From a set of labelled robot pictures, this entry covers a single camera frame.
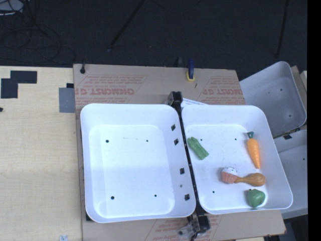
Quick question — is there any pink toy cupcake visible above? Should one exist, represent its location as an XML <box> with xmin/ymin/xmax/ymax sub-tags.
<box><xmin>221</xmin><ymin>167</ymin><xmax>238</xmax><ymax>184</ymax></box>

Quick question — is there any white plastic tray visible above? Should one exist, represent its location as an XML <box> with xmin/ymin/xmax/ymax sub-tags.
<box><xmin>180</xmin><ymin>104</ymin><xmax>294</xmax><ymax>215</ymax></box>
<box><xmin>80</xmin><ymin>103</ymin><xmax>197</xmax><ymax>224</ymax></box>
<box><xmin>273</xmin><ymin>129</ymin><xmax>308</xmax><ymax>220</ymax></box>
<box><xmin>239</xmin><ymin>61</ymin><xmax>307</xmax><ymax>139</ymax></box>

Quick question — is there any brown toy chicken drumstick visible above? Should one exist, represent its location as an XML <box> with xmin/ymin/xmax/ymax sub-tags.
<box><xmin>234</xmin><ymin>173</ymin><xmax>266</xmax><ymax>187</ymax></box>

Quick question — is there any brown cardboard board red print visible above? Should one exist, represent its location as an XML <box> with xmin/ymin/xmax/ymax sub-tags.
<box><xmin>72</xmin><ymin>63</ymin><xmax>287</xmax><ymax>241</ymax></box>

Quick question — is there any orange toy carrot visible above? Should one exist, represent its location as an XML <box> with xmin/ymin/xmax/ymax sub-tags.
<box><xmin>246</xmin><ymin>131</ymin><xmax>262</xmax><ymax>170</ymax></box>

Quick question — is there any green toy pepper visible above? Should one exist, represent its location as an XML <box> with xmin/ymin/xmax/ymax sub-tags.
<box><xmin>246</xmin><ymin>188</ymin><xmax>266</xmax><ymax>208</ymax></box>

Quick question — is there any green toy celery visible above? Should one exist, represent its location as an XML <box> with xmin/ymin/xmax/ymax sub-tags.
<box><xmin>187</xmin><ymin>137</ymin><xmax>210</xmax><ymax>161</ymax></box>

